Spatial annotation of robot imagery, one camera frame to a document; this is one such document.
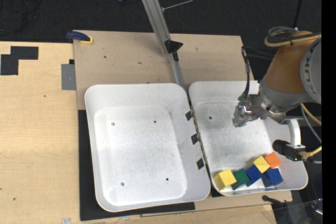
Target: white plastic tray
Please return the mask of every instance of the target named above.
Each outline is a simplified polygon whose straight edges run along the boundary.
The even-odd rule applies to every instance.
[[[91,86],[85,95],[98,204],[106,211],[197,201],[210,180],[184,89],[173,83]]]
[[[189,88],[197,125],[209,172],[213,178],[217,173],[231,169],[233,172],[247,165],[260,155],[274,150],[272,143],[276,139],[290,141],[287,125],[274,120],[255,120],[243,127],[234,127],[232,118],[237,98],[244,91],[246,81],[198,81]],[[259,84],[250,82],[249,93],[257,94]],[[282,161],[279,166],[283,182],[277,187],[265,188],[259,179],[254,184],[233,190],[230,186],[219,191],[222,195],[257,193],[272,190],[303,189],[308,183],[308,175],[302,161],[293,162],[278,154]]]

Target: yellow block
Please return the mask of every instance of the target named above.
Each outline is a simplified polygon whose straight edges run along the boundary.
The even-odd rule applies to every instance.
[[[219,190],[222,190],[223,188],[237,182],[235,176],[230,169],[226,169],[218,173],[213,179]]]
[[[248,165],[248,167],[250,167],[251,165],[257,166],[258,170],[261,173],[265,172],[270,167],[269,163],[265,160],[263,156],[256,158],[252,163]]]

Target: blue block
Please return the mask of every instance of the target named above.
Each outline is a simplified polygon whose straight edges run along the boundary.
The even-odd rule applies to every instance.
[[[283,181],[278,168],[266,170],[263,174],[262,179],[265,187],[275,187]]]
[[[250,179],[250,182],[246,183],[246,186],[250,186],[257,180],[262,178],[262,173],[255,165],[251,165],[249,168],[245,170],[245,172]]]

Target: black floor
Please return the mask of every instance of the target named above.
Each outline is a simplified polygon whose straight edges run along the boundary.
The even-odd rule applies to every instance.
[[[159,0],[162,7],[185,1],[189,0]],[[299,30],[321,31],[322,0],[302,0],[295,24],[298,3],[193,0],[167,9],[164,17],[170,33],[241,36],[244,46],[250,47],[247,52],[254,79],[260,80],[276,52],[264,45],[270,28],[296,26]],[[153,31],[141,0],[128,0],[125,5],[118,0],[0,0],[0,40],[69,42],[66,32],[73,29]],[[321,105],[309,104],[309,108],[315,116],[321,116]],[[316,130],[321,135],[321,128]],[[302,140],[309,150],[318,146],[309,130],[302,130]],[[298,191],[303,201],[322,195],[322,165],[307,164],[307,171],[309,185]]]

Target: black strip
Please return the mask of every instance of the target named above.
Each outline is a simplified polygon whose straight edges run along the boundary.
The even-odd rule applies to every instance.
[[[198,169],[201,169],[203,166],[204,166],[203,159],[200,158],[200,159],[197,161],[197,167],[198,167]]]
[[[193,145],[195,145],[198,141],[198,137],[197,137],[197,134],[194,134],[192,137],[191,137],[191,141],[193,141]]]
[[[127,210],[122,212],[107,212],[102,209],[96,200],[95,183],[93,180],[93,168],[90,148],[88,121],[85,110],[78,111],[79,122],[79,201],[80,220],[95,220],[140,214],[153,214],[163,212],[177,212],[195,210],[193,202],[182,204],[154,206],[142,209]]]
[[[193,117],[191,111],[189,111],[185,116],[186,116],[188,121]]]
[[[11,46],[10,54],[15,56],[18,60],[37,60],[38,47]]]
[[[1,55],[0,75],[18,75],[19,61],[10,54]]]

